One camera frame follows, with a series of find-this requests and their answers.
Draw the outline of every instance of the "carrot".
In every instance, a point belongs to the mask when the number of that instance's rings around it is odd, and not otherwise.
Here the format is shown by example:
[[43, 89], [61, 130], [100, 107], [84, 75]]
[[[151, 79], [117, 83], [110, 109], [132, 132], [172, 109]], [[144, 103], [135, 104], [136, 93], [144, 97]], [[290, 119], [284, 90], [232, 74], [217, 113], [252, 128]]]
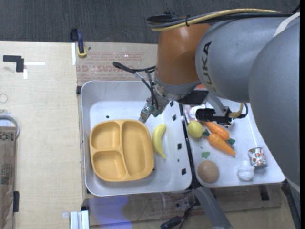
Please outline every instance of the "carrot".
[[204, 130], [203, 135], [207, 136], [209, 138], [209, 142], [214, 147], [217, 147], [218, 149], [230, 154], [235, 155], [236, 153], [234, 150], [216, 133], [209, 133], [207, 129]]
[[204, 121], [203, 123], [210, 129], [211, 132], [218, 134], [224, 141], [228, 141], [231, 145], [235, 143], [235, 140], [230, 138], [230, 134], [226, 129], [214, 122]]

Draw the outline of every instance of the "white tray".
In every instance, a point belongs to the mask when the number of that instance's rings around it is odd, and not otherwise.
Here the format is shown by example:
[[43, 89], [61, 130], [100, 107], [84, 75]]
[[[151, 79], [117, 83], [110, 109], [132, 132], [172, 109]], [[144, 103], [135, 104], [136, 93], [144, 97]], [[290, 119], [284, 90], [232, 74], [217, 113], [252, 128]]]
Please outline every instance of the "white tray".
[[90, 159], [89, 136], [102, 121], [114, 119], [138, 120], [150, 92], [141, 81], [90, 81], [81, 89], [81, 110], [84, 138], [84, 173], [87, 189], [96, 196], [181, 191], [189, 187], [192, 174], [179, 105], [174, 102], [162, 115], [151, 116], [145, 125], [152, 135], [154, 128], [166, 124], [162, 144], [166, 158], [154, 154], [154, 170], [144, 179], [107, 182], [98, 178]]
[[[225, 99], [221, 99], [221, 102], [224, 106], [230, 107], [232, 112], [239, 110], [239, 103]], [[285, 176], [283, 175], [279, 165], [273, 158], [269, 148], [257, 129], [250, 104], [248, 104], [248, 107], [249, 113], [246, 118], [235, 119], [232, 126], [228, 129], [230, 137], [235, 140], [235, 143], [232, 145], [236, 152], [235, 157], [227, 155], [215, 147], [212, 147], [205, 136], [200, 139], [195, 139], [189, 136], [196, 177], [201, 185], [209, 188], [233, 187], [251, 184], [280, 183], [285, 180]], [[203, 129], [209, 130], [205, 125], [203, 125]], [[237, 170], [243, 160], [249, 160], [248, 150], [254, 147], [263, 148], [268, 165], [265, 168], [255, 170], [254, 178], [251, 181], [243, 181], [239, 178]], [[210, 155], [208, 158], [201, 158], [202, 152], [210, 152]], [[207, 159], [214, 161], [219, 168], [219, 178], [213, 183], [203, 182], [197, 173], [199, 163]]]

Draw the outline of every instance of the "can with red pattern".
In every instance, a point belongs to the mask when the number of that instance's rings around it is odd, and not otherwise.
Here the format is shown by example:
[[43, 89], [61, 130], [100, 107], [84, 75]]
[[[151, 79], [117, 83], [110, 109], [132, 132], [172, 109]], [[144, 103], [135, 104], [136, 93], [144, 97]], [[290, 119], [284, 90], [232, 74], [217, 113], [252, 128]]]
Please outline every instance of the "can with red pattern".
[[248, 151], [251, 165], [255, 167], [255, 169], [265, 168], [267, 166], [266, 158], [264, 155], [264, 151], [261, 147], [251, 148]]

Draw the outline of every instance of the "gray hose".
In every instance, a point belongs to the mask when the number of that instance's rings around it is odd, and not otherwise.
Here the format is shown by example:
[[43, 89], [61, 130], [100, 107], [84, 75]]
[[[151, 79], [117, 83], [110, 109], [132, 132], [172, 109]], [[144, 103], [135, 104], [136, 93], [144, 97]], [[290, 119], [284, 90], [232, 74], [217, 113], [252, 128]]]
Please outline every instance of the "gray hose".
[[19, 128], [19, 124], [18, 124], [18, 122], [16, 121], [16, 119], [15, 118], [13, 118], [13, 117], [11, 117], [11, 116], [9, 116], [9, 115], [6, 115], [6, 114], [0, 114], [0, 119], [6, 119], [6, 120], [10, 120], [10, 121], [12, 121], [14, 124], [15, 124], [15, 126], [16, 126], [16, 138], [19, 136], [19, 131], [20, 131], [20, 128]]

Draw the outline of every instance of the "yellow banana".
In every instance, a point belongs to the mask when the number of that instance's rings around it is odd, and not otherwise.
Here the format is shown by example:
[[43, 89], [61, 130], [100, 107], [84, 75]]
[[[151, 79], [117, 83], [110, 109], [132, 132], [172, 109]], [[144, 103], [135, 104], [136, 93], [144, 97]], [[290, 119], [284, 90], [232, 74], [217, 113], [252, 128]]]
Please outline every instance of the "yellow banana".
[[153, 148], [158, 154], [160, 154], [162, 156], [162, 158], [166, 157], [166, 155], [163, 152], [163, 146], [162, 146], [162, 142], [161, 142], [161, 138], [165, 132], [165, 129], [166, 129], [166, 125], [160, 124], [154, 129], [154, 131], [152, 133]]

